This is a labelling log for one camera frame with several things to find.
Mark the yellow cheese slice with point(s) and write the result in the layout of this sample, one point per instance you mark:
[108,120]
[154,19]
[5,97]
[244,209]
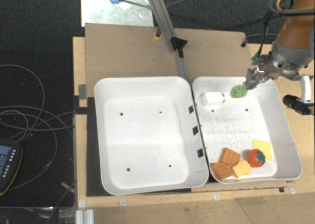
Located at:
[264,147]

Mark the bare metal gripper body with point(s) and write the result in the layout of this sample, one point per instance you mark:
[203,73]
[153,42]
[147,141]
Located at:
[273,66]

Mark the green broccoli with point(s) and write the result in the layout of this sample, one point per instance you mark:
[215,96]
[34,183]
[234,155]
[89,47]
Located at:
[238,92]

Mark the white plastic tray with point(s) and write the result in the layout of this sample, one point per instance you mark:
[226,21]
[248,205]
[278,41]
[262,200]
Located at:
[147,139]
[233,129]

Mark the yellow waffle piece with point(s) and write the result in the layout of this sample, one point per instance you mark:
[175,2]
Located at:
[242,169]

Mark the black cylinder on white bracket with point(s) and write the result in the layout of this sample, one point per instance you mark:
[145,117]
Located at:
[299,105]

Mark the brown cardboard board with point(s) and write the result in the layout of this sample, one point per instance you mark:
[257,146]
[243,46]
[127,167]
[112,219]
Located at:
[128,53]

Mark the red tomato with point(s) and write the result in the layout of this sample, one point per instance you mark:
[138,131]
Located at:
[254,158]

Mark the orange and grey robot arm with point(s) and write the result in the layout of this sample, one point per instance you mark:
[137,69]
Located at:
[295,28]

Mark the orange waffle piece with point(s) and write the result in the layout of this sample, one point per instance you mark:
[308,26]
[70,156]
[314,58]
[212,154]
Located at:
[221,170]
[230,156]

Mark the white rectangular packet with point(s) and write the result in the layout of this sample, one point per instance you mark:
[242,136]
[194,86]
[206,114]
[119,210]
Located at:
[212,98]

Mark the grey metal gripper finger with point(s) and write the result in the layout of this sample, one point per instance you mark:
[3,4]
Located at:
[250,77]
[258,81]

